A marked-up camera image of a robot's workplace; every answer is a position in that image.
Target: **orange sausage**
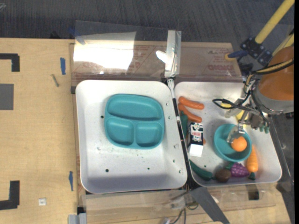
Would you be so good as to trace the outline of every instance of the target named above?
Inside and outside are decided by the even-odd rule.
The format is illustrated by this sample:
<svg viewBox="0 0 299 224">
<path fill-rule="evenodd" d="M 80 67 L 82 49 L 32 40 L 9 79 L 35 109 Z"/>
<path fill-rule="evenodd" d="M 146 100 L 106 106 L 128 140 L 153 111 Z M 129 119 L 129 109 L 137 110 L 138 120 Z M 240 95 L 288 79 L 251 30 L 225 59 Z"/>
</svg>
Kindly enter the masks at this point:
<svg viewBox="0 0 299 224">
<path fill-rule="evenodd" d="M 178 110 L 183 111 L 185 115 L 187 115 L 188 119 L 192 122 L 201 123 L 202 118 L 196 116 L 195 114 L 190 113 L 183 104 L 178 104 Z"/>
<path fill-rule="evenodd" d="M 178 101 L 187 106 L 187 107 L 190 107 L 192 109 L 197 109 L 197 110 L 202 110 L 205 108 L 204 104 L 202 103 L 199 103 L 199 102 L 195 102 L 195 101 L 191 101 L 191 100 L 188 100 L 186 99 L 185 97 L 181 96 L 180 98 L 178 98 Z"/>
</svg>

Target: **wooden table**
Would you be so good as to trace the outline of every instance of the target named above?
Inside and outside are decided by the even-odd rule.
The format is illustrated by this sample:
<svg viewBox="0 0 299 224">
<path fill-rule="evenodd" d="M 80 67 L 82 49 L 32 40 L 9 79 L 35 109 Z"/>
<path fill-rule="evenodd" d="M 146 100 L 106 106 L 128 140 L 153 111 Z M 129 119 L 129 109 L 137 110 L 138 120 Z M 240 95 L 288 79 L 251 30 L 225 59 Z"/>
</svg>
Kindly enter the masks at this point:
<svg viewBox="0 0 299 224">
<path fill-rule="evenodd" d="M 11 71 L 10 60 L 0 60 L 0 84 L 14 84 L 13 110 L 0 110 L 0 200 L 9 199 L 10 181 L 20 181 L 20 203 L 17 209 L 0 210 L 0 223 L 67 223 L 68 215 L 77 213 L 74 110 L 70 92 L 72 43 L 73 40 L 0 38 L 0 53 L 20 56 L 20 72 Z M 60 58 L 66 62 L 65 75 Z M 58 87 L 51 75 L 55 76 Z M 40 198 L 46 198 L 46 205 L 39 205 Z M 224 213 L 231 223 L 290 223 L 276 189 L 272 189 L 272 199 L 270 207 Z M 189 224 L 211 221 L 205 213 L 187 216 Z"/>
</svg>

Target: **white square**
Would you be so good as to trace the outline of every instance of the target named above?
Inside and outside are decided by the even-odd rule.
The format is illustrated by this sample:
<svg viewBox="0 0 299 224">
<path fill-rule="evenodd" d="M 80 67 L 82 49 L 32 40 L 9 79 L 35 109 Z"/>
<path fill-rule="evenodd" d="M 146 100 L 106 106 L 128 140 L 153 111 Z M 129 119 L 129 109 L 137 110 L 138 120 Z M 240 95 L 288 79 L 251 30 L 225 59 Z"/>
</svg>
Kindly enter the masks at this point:
<svg viewBox="0 0 299 224">
<path fill-rule="evenodd" d="M 38 199 L 38 205 L 39 206 L 45 206 L 47 205 L 47 199 L 44 197 L 44 198 L 39 198 Z"/>
<path fill-rule="evenodd" d="M 203 145 L 191 144 L 190 145 L 190 156 L 201 157 Z"/>
</svg>

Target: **yellow tube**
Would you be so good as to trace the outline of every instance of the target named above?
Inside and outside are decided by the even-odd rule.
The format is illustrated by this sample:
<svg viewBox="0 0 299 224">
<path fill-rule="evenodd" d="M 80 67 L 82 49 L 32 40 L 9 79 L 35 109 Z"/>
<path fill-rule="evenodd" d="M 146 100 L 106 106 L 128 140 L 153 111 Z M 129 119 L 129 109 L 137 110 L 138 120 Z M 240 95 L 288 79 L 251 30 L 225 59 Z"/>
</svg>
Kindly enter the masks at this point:
<svg viewBox="0 0 299 224">
<path fill-rule="evenodd" d="M 279 21 L 283 18 L 283 16 L 287 13 L 287 11 L 293 6 L 295 0 L 284 0 L 283 3 L 279 6 L 270 20 L 266 23 L 263 29 L 256 36 L 255 41 L 258 44 L 262 44 L 262 42 L 266 39 L 266 37 L 270 34 L 270 32 L 275 28 L 275 26 L 279 23 Z"/>
<path fill-rule="evenodd" d="M 287 36 L 282 43 L 273 51 L 272 55 L 275 56 L 282 48 L 292 46 L 294 43 L 294 33 Z"/>
</svg>

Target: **toy orange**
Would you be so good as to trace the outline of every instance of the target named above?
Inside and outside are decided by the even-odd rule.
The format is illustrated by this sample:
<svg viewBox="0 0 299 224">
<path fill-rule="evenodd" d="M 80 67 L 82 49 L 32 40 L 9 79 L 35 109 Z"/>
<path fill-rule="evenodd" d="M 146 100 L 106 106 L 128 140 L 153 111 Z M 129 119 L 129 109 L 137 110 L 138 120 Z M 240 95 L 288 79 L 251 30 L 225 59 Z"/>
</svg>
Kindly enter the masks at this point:
<svg viewBox="0 0 299 224">
<path fill-rule="evenodd" d="M 242 152 L 247 147 L 247 141 L 243 136 L 240 136 L 231 142 L 231 147 L 237 152 Z"/>
</svg>

